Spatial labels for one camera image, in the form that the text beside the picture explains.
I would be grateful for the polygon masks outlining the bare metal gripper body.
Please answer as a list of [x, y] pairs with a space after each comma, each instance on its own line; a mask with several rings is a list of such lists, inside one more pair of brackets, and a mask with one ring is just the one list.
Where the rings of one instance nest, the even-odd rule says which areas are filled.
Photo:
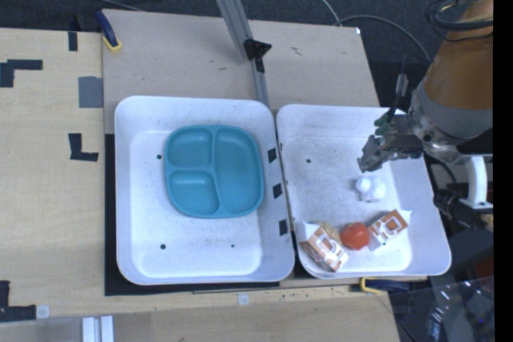
[[442, 132], [424, 114], [392, 114], [379, 119], [379, 164], [396, 159], [416, 159], [427, 154], [443, 163], [457, 163], [460, 140]]

